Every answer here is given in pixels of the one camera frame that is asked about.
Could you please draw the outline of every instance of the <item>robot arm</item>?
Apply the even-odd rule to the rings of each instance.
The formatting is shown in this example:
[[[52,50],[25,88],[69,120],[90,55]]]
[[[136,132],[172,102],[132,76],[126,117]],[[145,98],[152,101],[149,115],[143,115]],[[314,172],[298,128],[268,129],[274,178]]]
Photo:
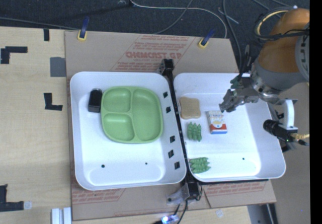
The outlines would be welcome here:
[[[256,24],[257,37],[267,41],[253,63],[250,75],[243,77],[239,74],[230,81],[232,85],[219,104],[222,112],[234,111],[240,105],[255,103],[259,99],[271,105],[286,106],[287,110],[293,111],[293,103],[281,100],[278,95],[297,83],[309,82],[309,11],[288,10],[269,36],[261,36],[261,24],[268,17],[281,12],[285,11],[269,12]],[[280,124],[267,120],[263,128],[285,141],[294,141],[297,128],[293,124],[294,121]]]

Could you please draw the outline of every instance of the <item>green pea pod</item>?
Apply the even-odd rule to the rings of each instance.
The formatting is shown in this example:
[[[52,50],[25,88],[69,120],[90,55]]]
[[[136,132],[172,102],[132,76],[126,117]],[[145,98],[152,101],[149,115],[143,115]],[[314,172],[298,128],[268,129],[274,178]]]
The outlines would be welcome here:
[[[192,169],[198,169],[198,168],[202,168],[204,166],[205,165],[202,164],[202,163],[193,163],[193,164],[190,165],[190,168],[192,168]]]
[[[200,162],[206,162],[208,160],[207,157],[200,157],[200,158],[194,158],[194,159],[189,159],[190,163],[200,163]]]
[[[191,138],[191,126],[192,126],[192,123],[190,122],[187,126],[187,137],[190,139]]]
[[[205,168],[194,169],[194,170],[192,171],[192,173],[194,173],[194,174],[199,174],[199,173],[206,172],[206,171],[208,171],[209,169],[210,169],[210,166],[207,166],[207,167],[205,167]]]

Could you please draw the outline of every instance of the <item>black hole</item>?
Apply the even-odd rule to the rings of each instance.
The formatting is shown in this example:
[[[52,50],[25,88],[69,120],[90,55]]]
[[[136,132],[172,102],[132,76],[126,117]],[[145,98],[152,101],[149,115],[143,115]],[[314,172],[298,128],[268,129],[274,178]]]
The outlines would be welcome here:
[[[175,163],[175,170],[178,169],[180,167],[180,162],[176,162]]]
[[[175,153],[173,152],[173,150],[169,151],[169,152],[168,152],[169,159],[170,159],[174,154],[175,154]]]

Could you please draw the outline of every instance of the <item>black cable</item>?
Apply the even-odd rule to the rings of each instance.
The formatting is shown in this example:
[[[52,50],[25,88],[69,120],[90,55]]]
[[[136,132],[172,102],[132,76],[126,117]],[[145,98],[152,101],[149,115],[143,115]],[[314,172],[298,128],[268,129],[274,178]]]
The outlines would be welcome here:
[[[199,196],[196,198],[196,201],[200,201],[201,197],[202,197],[202,193],[203,193],[203,188],[202,186],[200,186],[200,194]]]
[[[309,146],[309,143],[308,143],[308,142],[303,141],[303,140],[301,140],[301,139],[298,141],[298,143],[299,143],[300,145]]]
[[[180,205],[181,205],[181,203],[179,203],[179,205],[178,205],[178,207],[177,207],[176,211],[173,213],[173,215],[176,215],[176,214],[177,214],[177,212],[178,212],[178,210],[179,210],[179,208],[180,208]]]
[[[62,25],[52,25],[52,24],[46,24],[46,23],[39,23],[39,22],[34,22],[34,21],[27,21],[27,20],[8,18],[8,17],[0,17],[0,20],[21,22],[21,23],[27,23],[27,24],[33,24],[33,25],[51,26],[51,27],[56,27],[56,28],[68,29],[68,30],[79,30],[79,29],[73,28],[73,27],[67,27],[67,26],[62,26]]]
[[[260,6],[264,7],[265,9],[269,9],[267,6],[263,5],[262,3],[258,2],[257,0],[252,0],[252,1],[257,3],[257,4],[259,4]],[[276,2],[278,4],[281,4],[281,5],[287,6],[286,4],[283,4],[283,3],[278,2],[276,0],[271,0],[271,1]],[[240,49],[239,42],[238,42],[237,37],[235,35],[235,32],[233,31],[233,28],[231,26],[230,19],[228,17],[227,11],[226,11],[226,0],[222,1],[222,9],[223,9],[223,12],[224,12],[228,27],[229,27],[230,32],[232,34],[232,37],[233,37],[233,39],[235,41],[235,44],[237,46],[237,51],[238,51],[238,56],[239,56],[239,63],[238,63],[239,74],[243,74],[243,70],[244,70],[243,69],[244,68],[244,62],[243,61],[246,61],[246,59],[242,55],[242,51]]]
[[[262,35],[260,33],[261,26],[262,24],[268,20],[270,17],[280,14],[280,13],[285,13],[290,10],[294,9],[293,7],[280,7],[280,8],[275,8],[272,10],[267,11],[267,13],[260,15],[258,19],[256,20],[255,26],[254,26],[254,34],[255,36],[263,41],[274,41],[277,39],[285,38],[285,37],[294,37],[294,36],[301,36],[301,35],[309,35],[309,28],[298,30],[298,29],[292,29],[284,34],[274,34],[274,35]]]
[[[184,208],[184,210],[183,210],[183,212],[182,212],[182,214],[181,214],[181,216],[180,216],[180,219],[179,219],[179,221],[177,222],[177,224],[179,224],[179,223],[181,222],[181,220],[182,220],[182,218],[183,218],[183,215],[185,214],[185,212],[186,212],[187,208],[188,208],[188,200],[186,200],[186,206],[185,206],[185,208]]]

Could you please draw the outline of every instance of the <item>green divided plate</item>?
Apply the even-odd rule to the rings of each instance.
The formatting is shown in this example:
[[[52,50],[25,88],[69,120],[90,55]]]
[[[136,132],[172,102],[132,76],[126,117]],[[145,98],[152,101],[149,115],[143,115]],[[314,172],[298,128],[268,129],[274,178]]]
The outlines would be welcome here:
[[[159,98],[145,88],[119,86],[104,91],[101,118],[105,135],[117,142],[152,142],[163,132]]]

